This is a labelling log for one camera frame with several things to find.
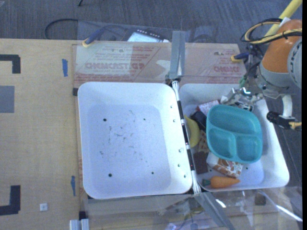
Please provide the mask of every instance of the yellow tube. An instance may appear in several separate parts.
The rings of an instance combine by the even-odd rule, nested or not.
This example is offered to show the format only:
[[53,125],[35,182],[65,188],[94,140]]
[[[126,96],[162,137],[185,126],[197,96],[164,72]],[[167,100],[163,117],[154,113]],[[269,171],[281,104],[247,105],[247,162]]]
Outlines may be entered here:
[[[280,19],[284,19],[285,17],[290,18],[294,12],[298,9],[299,6],[301,6],[303,0],[292,0],[289,5],[286,7],[286,9],[283,11],[283,13],[279,16]],[[279,26],[273,25],[270,30],[266,33],[265,36],[274,35],[278,31]]]

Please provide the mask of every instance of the divided teal tray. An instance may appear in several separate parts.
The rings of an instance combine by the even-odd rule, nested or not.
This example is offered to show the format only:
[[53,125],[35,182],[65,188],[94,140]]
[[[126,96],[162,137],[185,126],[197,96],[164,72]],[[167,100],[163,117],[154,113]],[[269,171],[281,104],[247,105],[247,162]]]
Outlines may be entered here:
[[208,147],[217,157],[254,163],[262,156],[262,130],[250,111],[229,105],[212,107],[207,116]]

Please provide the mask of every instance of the yellow banana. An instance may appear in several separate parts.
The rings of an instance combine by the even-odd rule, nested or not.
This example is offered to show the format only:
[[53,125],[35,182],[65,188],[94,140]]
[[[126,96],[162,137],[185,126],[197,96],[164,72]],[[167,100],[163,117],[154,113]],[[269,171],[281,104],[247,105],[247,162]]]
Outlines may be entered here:
[[195,120],[188,118],[186,115],[184,115],[184,118],[187,121],[190,130],[190,136],[189,136],[190,147],[193,148],[200,141],[201,131]]

